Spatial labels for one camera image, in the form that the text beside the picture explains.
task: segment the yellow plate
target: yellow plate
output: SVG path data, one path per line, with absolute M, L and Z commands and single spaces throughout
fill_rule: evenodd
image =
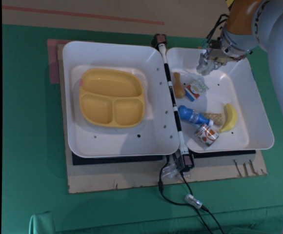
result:
M 133 127 L 144 116 L 142 83 L 129 72 L 90 69 L 80 80 L 80 108 L 90 123 L 104 127 Z

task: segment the green table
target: green table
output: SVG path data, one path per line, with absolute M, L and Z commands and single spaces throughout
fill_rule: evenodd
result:
M 168 48 L 197 48 L 202 39 L 168 37 Z M 3 25 L 1 233 L 27 234 L 34 214 L 50 211 L 56 233 L 207 233 L 190 207 L 166 202 L 157 187 L 69 195 L 59 84 L 50 84 L 48 39 L 147 45 L 153 35 Z M 263 151 L 268 175 L 191 183 L 194 195 L 225 230 L 280 233 L 283 225 L 283 117 L 267 54 L 248 57 L 275 144 Z M 182 202 L 185 185 L 164 188 Z M 213 219 L 203 214 L 211 228 Z

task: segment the wooden spoon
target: wooden spoon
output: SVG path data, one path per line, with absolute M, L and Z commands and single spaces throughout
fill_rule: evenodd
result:
M 174 75 L 174 78 L 175 78 L 175 83 L 174 83 L 174 86 L 173 86 L 175 97 L 177 99 L 183 98 L 185 96 L 186 92 L 185 92 L 184 87 L 181 84 L 181 80 L 180 80 L 181 75 L 180 75 L 180 73 L 177 73 L 177 72 L 174 72 L 173 75 Z

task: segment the yellow banana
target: yellow banana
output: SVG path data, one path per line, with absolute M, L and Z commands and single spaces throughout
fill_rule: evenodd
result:
M 234 106 L 230 103 L 227 103 L 225 105 L 225 109 L 227 118 L 224 126 L 220 129 L 220 133 L 233 129 L 237 123 L 237 111 Z

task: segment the tin can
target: tin can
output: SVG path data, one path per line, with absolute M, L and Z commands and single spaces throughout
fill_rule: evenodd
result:
M 205 123 L 196 130 L 195 135 L 207 146 L 212 145 L 219 137 L 219 135 Z

